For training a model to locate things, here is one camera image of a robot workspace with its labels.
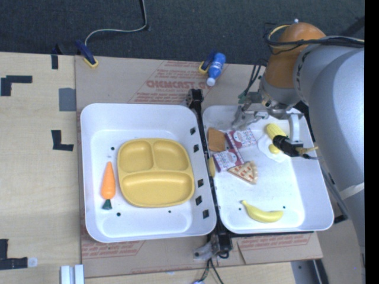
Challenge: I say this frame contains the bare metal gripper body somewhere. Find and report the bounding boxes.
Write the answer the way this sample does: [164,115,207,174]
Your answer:
[241,91,303,121]

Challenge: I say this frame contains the white and purple carton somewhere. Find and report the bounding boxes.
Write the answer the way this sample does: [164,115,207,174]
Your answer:
[224,128,258,150]
[212,148,245,173]

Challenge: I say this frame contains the yellow corn cob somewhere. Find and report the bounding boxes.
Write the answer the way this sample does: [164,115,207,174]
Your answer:
[265,122,288,141]

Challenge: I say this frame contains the brown bread slice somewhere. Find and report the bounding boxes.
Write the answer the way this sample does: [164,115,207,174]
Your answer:
[207,127,227,153]

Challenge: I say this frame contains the white fried egg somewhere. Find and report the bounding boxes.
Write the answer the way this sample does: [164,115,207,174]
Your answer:
[257,134,288,163]

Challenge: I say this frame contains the thin black rod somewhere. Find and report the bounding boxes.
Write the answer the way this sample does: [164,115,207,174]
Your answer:
[194,105,226,239]

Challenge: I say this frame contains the pizza slice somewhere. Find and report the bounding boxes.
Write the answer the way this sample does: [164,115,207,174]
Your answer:
[227,160,259,185]

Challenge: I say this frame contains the blue plastic bottle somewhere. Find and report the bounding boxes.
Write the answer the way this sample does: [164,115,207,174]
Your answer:
[205,52,227,87]

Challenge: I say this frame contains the white plastic tray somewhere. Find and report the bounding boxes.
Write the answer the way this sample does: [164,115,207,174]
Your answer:
[79,102,217,244]
[202,104,335,235]

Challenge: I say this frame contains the yellow banana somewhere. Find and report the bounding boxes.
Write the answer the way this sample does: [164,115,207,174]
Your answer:
[240,199,285,224]

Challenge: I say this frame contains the yellow divided plate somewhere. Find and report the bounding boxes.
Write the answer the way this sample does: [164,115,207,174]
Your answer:
[117,138,196,209]

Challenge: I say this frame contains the brown cardboard board red print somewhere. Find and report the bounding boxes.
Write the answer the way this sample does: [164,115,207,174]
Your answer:
[73,54,324,278]

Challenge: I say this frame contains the orange carrot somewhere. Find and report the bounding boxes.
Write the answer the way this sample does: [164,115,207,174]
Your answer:
[100,161,117,211]

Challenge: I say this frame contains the black cylinder on white bracket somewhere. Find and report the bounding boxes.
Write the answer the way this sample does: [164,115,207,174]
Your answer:
[272,114,306,158]

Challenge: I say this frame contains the black block with thin wires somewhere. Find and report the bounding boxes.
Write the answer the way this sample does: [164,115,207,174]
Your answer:
[187,88,205,109]
[193,231,233,262]

